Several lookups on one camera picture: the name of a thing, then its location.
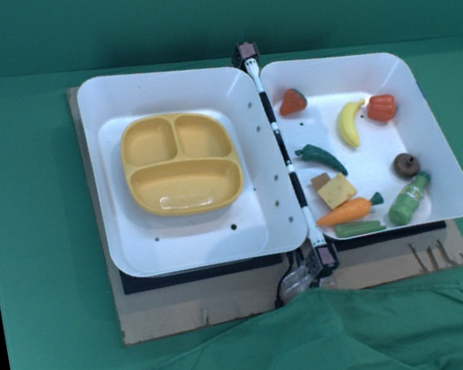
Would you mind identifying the yellow divided plate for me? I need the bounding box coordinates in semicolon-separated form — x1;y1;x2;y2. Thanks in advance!
114;101;249;225

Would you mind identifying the white plastic tray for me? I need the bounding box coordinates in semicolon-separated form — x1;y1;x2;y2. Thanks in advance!
73;45;313;285
256;31;463;251

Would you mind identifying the black and white rod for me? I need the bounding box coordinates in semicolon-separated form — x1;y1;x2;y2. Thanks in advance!
242;51;328;257

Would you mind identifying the green chili pepper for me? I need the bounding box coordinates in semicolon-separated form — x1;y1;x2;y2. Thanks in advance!
293;137;349;185

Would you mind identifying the red strawberry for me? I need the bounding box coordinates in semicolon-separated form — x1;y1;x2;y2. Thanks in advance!
275;86;309;118

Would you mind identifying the yellow cheese wedge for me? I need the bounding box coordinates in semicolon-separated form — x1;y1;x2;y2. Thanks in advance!
314;169;361;213

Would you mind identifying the brown cardboard board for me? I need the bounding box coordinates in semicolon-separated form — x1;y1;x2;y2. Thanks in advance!
65;24;463;350

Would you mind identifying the orange carrot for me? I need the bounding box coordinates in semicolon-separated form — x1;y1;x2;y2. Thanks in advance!
312;190;388;230

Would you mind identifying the yellow banana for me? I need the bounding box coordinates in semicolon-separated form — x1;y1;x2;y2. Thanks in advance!
334;97;374;151

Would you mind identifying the green bean pod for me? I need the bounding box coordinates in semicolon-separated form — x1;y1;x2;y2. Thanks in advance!
332;216;389;240

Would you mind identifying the orange bell pepper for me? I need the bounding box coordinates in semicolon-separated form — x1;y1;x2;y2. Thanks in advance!
363;92;401;126

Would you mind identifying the brown doughnut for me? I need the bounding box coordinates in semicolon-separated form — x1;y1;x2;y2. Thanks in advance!
390;149;424;182

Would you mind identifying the green plastic bottle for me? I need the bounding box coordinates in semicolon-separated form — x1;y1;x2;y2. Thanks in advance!
380;169;439;229

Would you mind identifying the green cloth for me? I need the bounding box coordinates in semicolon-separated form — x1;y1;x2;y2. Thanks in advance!
144;261;463;370

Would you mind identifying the black block with wires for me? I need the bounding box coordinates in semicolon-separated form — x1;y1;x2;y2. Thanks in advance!
301;241;342;281
228;38;261;70

